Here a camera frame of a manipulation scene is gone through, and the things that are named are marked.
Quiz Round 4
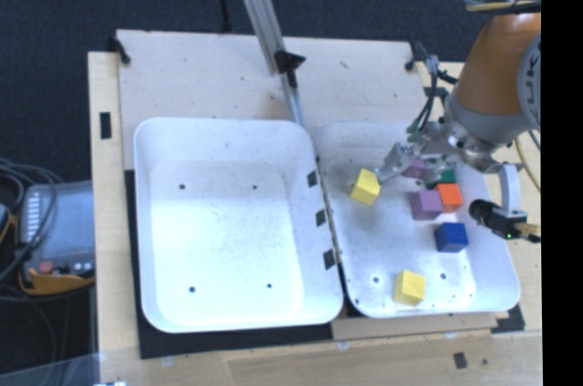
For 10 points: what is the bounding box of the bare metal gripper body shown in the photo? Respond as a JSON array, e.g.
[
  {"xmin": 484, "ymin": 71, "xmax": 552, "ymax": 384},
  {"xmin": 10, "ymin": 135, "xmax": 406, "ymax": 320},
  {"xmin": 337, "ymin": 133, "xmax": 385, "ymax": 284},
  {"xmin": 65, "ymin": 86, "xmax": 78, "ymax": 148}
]
[{"xmin": 408, "ymin": 119, "xmax": 503, "ymax": 174}]

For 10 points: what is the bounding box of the purple cube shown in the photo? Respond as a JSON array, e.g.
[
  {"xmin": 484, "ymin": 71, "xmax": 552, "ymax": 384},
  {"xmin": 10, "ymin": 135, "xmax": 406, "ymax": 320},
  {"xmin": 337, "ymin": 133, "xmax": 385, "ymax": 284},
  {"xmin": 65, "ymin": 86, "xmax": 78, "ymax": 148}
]
[
  {"xmin": 409, "ymin": 188, "xmax": 445, "ymax": 222},
  {"xmin": 402, "ymin": 157, "xmax": 430, "ymax": 181}
]

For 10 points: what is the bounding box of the orange cube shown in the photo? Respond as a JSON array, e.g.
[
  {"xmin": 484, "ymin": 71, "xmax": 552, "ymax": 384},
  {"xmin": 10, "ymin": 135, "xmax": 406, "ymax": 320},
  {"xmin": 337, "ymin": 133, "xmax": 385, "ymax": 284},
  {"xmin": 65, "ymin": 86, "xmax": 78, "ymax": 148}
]
[{"xmin": 435, "ymin": 183, "xmax": 465, "ymax": 214}]

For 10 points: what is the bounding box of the yellow cube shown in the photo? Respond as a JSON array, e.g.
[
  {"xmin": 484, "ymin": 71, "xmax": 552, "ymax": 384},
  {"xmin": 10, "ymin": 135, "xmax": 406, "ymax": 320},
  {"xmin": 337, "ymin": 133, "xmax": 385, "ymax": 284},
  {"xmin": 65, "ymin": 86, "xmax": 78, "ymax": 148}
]
[
  {"xmin": 392, "ymin": 269, "xmax": 428, "ymax": 308},
  {"xmin": 349, "ymin": 168, "xmax": 382, "ymax": 207}
]

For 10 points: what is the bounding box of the blue cube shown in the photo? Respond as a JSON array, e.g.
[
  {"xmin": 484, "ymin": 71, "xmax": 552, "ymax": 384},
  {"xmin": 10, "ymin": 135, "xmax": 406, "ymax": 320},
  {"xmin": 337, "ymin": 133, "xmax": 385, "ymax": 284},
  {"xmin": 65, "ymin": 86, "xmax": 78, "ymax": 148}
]
[{"xmin": 433, "ymin": 221, "xmax": 470, "ymax": 254}]

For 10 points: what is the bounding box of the white plastic tray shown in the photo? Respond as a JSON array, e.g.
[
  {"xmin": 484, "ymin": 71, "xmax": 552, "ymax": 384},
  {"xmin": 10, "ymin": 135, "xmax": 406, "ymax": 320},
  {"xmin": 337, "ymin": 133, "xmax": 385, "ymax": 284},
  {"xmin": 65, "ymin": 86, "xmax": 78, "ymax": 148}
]
[
  {"xmin": 132, "ymin": 116, "xmax": 344, "ymax": 335},
  {"xmin": 313, "ymin": 119, "xmax": 522, "ymax": 320}
]

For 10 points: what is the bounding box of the thin black and white rod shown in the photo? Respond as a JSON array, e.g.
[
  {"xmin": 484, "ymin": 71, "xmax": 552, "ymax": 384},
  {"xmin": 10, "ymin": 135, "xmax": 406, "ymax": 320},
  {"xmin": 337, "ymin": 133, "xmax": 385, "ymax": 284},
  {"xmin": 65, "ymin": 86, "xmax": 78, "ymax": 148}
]
[{"xmin": 285, "ymin": 74, "xmax": 346, "ymax": 281}]

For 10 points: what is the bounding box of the pale wood board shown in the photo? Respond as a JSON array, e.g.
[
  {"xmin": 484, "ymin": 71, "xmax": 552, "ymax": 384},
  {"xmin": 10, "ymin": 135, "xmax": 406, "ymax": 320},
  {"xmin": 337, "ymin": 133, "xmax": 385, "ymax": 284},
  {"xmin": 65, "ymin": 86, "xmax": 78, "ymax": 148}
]
[{"xmin": 115, "ymin": 28, "xmax": 502, "ymax": 340}]

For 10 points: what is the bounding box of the black cylinder on white bracket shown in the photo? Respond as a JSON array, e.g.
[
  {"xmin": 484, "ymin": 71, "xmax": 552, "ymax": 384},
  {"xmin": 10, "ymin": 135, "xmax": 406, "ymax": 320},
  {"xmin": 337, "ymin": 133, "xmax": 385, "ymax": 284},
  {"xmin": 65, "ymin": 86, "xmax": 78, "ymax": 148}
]
[{"xmin": 468, "ymin": 162, "xmax": 529, "ymax": 240}]

